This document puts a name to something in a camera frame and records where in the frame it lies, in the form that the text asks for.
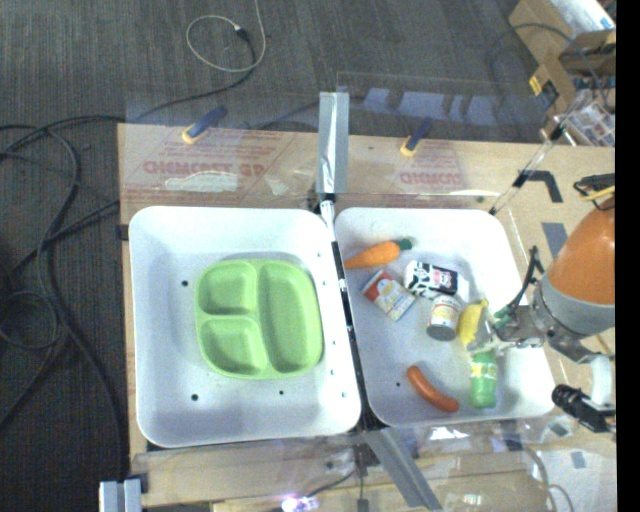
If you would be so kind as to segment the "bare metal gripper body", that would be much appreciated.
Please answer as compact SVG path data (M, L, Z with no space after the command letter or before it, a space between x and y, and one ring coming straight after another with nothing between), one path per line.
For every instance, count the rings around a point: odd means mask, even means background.
M548 345L576 363L590 363L600 355L586 348L584 335L564 326L544 304L517 306L506 320L495 324L495 329L501 341L517 348Z

